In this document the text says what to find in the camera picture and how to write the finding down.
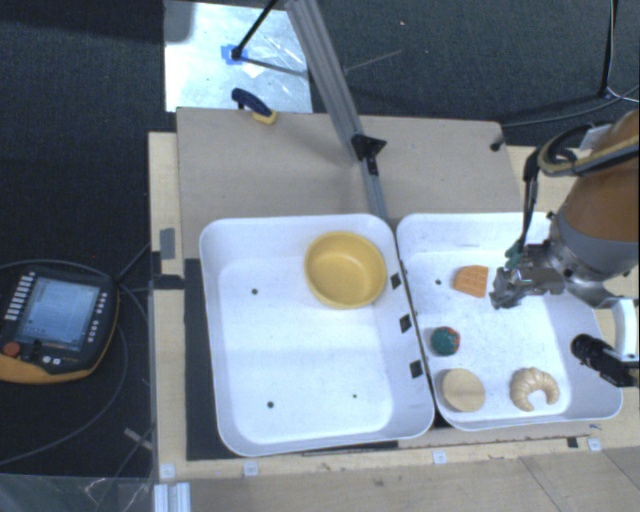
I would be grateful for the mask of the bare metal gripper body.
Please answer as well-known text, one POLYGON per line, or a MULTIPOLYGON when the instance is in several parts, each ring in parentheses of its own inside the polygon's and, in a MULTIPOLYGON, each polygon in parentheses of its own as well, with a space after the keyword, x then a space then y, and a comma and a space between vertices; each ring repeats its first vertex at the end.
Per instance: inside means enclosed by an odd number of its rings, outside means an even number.
POLYGON ((624 298, 605 287, 612 277, 579 259, 560 242, 526 245, 514 269, 514 304, 529 296, 568 293, 591 308, 612 308, 624 298))

